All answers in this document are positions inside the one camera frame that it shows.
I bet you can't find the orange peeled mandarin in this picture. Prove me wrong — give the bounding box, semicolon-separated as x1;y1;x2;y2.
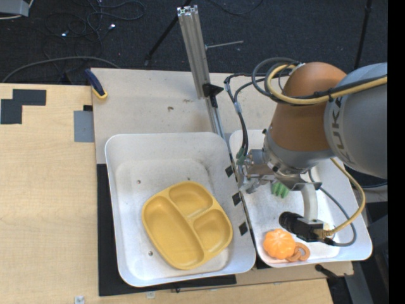
263;228;297;260

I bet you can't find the green toy vegetable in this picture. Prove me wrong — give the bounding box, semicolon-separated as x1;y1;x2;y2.
270;181;290;200

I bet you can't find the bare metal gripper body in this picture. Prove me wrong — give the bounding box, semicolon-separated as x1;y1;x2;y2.
242;148;313;185

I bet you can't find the orange pretzel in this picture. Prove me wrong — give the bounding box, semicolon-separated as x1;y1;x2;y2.
285;241;311;263

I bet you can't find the black cylinder on white bracket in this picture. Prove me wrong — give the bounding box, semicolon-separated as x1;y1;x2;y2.
278;181;333;243

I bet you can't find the white plastic tray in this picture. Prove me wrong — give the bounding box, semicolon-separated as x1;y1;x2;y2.
228;129;373;269
104;131;257;288

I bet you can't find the pale flat board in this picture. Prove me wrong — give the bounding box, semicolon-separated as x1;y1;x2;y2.
90;67;354;295

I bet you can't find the yellow divided plate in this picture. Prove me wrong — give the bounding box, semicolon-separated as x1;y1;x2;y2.
140;180;234;271

